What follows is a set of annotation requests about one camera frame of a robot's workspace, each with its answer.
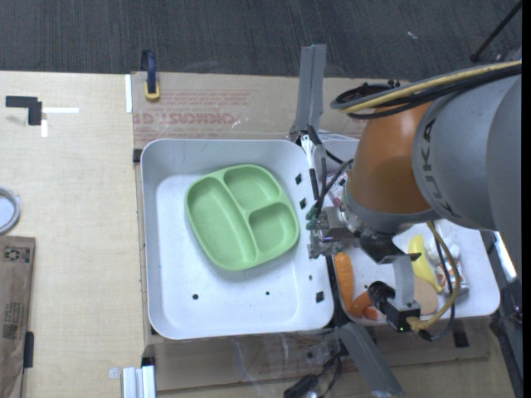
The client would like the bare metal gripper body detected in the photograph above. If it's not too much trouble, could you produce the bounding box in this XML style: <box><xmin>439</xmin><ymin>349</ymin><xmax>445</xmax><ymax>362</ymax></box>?
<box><xmin>318</xmin><ymin>206</ymin><xmax>375</xmax><ymax>245</ymax></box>

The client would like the thin black and white rod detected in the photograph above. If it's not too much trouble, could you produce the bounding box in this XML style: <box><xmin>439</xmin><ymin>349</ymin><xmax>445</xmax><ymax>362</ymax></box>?
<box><xmin>300</xmin><ymin>133</ymin><xmax>327</xmax><ymax>206</ymax></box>

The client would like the small orange carrot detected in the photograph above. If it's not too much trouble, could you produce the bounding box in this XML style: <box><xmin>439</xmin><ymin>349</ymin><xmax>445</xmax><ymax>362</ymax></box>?
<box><xmin>349</xmin><ymin>290</ymin><xmax>374</xmax><ymax>318</ymax></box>

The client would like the yellow banana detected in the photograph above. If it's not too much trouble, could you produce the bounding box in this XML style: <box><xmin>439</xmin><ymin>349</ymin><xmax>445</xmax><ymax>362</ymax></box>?
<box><xmin>407</xmin><ymin>234</ymin><xmax>443</xmax><ymax>294</ymax></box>

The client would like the green divided plate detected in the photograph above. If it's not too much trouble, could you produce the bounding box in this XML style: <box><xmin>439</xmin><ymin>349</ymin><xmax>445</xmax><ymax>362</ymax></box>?
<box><xmin>184</xmin><ymin>163</ymin><xmax>301</xmax><ymax>272</ymax></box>

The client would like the white plastic tray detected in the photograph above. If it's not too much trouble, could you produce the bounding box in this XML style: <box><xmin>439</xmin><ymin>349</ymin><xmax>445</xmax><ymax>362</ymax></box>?
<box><xmin>139</xmin><ymin>138</ymin><xmax>336</xmax><ymax>341</ymax></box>
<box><xmin>319</xmin><ymin>134</ymin><xmax>502</xmax><ymax>328</ymax></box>

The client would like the tan round biscuit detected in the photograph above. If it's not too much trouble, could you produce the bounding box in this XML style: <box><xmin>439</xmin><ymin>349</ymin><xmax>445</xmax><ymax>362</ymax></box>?
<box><xmin>412</xmin><ymin>277</ymin><xmax>440</xmax><ymax>316</ymax></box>

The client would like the white packet with orange print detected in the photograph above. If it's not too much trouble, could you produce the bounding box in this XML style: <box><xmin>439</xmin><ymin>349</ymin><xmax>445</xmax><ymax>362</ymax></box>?
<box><xmin>426</xmin><ymin>238</ymin><xmax>470</xmax><ymax>297</ymax></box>

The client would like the brown cardboard board red print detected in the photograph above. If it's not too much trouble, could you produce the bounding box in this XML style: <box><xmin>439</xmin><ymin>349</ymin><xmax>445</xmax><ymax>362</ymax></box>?
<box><xmin>131</xmin><ymin>71</ymin><xmax>491</xmax><ymax>391</ymax></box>

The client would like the brown paper envelope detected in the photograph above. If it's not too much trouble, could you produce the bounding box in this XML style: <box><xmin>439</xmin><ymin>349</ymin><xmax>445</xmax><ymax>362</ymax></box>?
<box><xmin>0</xmin><ymin>235</ymin><xmax>37</xmax><ymax>398</ymax></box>

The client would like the black cylinder on white bracket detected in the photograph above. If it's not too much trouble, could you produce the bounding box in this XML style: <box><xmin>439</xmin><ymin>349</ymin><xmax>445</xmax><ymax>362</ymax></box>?
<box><xmin>367</xmin><ymin>251</ymin><xmax>422</xmax><ymax>333</ymax></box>

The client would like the grey round ring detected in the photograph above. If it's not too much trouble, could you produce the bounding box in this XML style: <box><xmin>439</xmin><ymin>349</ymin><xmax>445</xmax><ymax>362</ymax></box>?
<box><xmin>0</xmin><ymin>187</ymin><xmax>22</xmax><ymax>236</ymax></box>

